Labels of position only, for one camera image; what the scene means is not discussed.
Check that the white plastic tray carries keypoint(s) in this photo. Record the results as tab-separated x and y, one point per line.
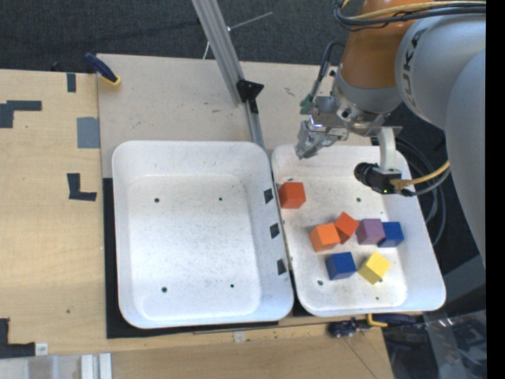
197	243
355	294

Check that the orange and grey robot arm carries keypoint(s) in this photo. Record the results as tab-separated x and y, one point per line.
434	73

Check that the orange cube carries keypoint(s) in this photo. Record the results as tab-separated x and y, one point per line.
324	237

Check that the pale wood board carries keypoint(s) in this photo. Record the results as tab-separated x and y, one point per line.
173	105

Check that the purple cube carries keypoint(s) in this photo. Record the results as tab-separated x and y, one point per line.
370	231

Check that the red-orange cube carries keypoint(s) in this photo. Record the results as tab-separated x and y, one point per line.
292	196
347	225

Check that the yellow cube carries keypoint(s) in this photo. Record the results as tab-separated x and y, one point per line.
374	267

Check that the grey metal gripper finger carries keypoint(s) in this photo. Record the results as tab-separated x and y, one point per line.
324	139
304	140

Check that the blue cube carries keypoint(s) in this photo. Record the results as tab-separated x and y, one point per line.
340	266
393	235

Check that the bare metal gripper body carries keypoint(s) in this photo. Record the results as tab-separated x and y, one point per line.
333	115

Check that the black cylinder on white bracket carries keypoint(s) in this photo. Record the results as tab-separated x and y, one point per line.
376	174

